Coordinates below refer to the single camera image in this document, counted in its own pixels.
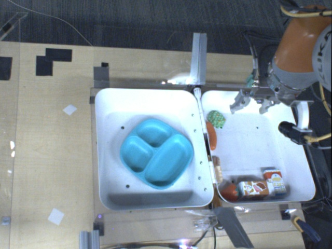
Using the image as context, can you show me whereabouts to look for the blue divided plate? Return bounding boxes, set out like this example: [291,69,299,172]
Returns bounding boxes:
[119,118,195,190]

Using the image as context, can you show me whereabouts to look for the green grapes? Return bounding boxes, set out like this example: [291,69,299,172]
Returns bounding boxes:
[206,109,227,130]

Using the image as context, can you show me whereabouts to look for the white plastic tray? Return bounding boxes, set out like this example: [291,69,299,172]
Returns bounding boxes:
[201,89,317,204]
[94,87,215,212]

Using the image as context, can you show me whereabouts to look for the red round toy vegetable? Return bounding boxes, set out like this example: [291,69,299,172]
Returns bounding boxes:
[220,183,240,202]

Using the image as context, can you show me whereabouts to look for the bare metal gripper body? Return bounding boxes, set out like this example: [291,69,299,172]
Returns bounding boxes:
[240,82,306,106]

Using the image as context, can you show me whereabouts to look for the orange sausage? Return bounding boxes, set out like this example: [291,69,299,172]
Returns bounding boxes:
[205,121,218,151]

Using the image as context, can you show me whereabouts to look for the white carton with brown print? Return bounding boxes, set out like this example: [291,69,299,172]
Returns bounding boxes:
[237,179,276,201]

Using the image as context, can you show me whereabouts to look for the thin black and white rod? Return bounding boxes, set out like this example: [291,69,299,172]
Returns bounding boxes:
[193,87,216,184]

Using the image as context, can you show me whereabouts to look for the orange and white carton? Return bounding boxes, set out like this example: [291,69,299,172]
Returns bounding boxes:
[262,168,287,197]

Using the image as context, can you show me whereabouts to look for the black cylinder on white bracket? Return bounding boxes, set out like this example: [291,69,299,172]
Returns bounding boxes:
[278,100,314,146]

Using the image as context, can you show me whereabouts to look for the beige bread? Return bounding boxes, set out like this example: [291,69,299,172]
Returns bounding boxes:
[212,155,224,184]

